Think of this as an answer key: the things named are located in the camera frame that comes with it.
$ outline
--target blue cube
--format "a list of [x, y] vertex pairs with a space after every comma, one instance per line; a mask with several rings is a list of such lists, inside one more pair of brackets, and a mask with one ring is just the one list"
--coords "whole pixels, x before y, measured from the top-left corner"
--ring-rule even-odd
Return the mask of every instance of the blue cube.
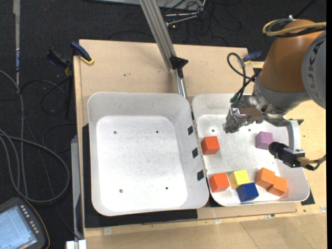
[[240, 185], [237, 188], [237, 192], [241, 203], [246, 201], [252, 201], [259, 196], [255, 183]]

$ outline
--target screen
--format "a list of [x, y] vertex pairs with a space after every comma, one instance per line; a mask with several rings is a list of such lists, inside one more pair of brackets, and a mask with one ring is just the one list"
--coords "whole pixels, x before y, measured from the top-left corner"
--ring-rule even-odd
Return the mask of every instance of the screen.
[[0, 249], [24, 249], [36, 242], [17, 206], [0, 214]]

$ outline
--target cube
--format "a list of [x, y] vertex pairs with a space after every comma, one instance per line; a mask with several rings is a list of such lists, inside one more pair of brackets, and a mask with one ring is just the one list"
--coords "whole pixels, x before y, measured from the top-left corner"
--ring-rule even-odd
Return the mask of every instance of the cube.
[[205, 137], [201, 142], [201, 147], [203, 155], [216, 154], [220, 149], [218, 138], [216, 136]]
[[230, 185], [236, 190], [240, 185], [250, 183], [246, 170], [234, 171], [229, 175]]
[[259, 196], [255, 183], [240, 185], [237, 188], [237, 192], [241, 203], [246, 201], [252, 201]]
[[255, 136], [255, 146], [260, 149], [269, 149], [269, 145], [273, 142], [273, 135], [269, 132], [259, 132]]
[[212, 193], [225, 191], [230, 185], [226, 173], [214, 174], [209, 179]]
[[274, 175], [275, 173], [273, 171], [261, 168], [256, 174], [255, 184], [268, 189], [273, 185]]
[[274, 177], [273, 185], [268, 188], [268, 192], [275, 196], [282, 196], [287, 191], [288, 180], [279, 176]]

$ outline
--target yellow cube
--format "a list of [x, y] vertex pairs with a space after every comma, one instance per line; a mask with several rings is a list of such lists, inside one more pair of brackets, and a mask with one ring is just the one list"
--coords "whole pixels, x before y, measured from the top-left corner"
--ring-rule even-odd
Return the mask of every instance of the yellow cube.
[[249, 176], [246, 170], [234, 171], [229, 176], [230, 185], [236, 190], [240, 185], [250, 183]]

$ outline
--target wooden table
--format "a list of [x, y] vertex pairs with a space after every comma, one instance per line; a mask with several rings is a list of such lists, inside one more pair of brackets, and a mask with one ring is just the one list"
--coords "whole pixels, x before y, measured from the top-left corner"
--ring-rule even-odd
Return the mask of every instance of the wooden table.
[[[83, 189], [82, 127], [88, 123], [88, 98], [103, 91], [176, 93], [177, 89], [174, 74], [167, 71], [156, 44], [101, 40], [81, 40], [79, 43], [95, 59], [93, 65], [88, 65], [74, 57]], [[174, 48], [179, 57], [189, 60], [184, 67], [184, 77], [190, 102], [200, 93], [235, 93], [241, 87], [242, 78], [231, 70], [226, 56], [236, 52], [244, 57], [248, 54], [246, 48], [189, 45], [174, 45]], [[257, 67], [262, 63], [247, 64], [247, 74], [253, 73], [253, 65]], [[249, 85], [246, 93], [251, 91]], [[326, 153], [326, 111], [308, 101], [286, 116], [305, 120], [300, 130], [301, 147], [306, 151], [306, 157], [322, 157]], [[264, 245], [282, 243], [283, 247], [275, 248], [295, 248], [294, 245], [298, 248], [327, 248], [326, 163], [314, 172], [305, 173], [315, 204], [302, 206], [300, 202], [285, 202], [235, 207], [207, 204], [198, 209], [197, 220], [84, 228], [84, 236], [89, 249], [208, 248], [221, 244], [228, 245], [228, 248], [269, 248]]]

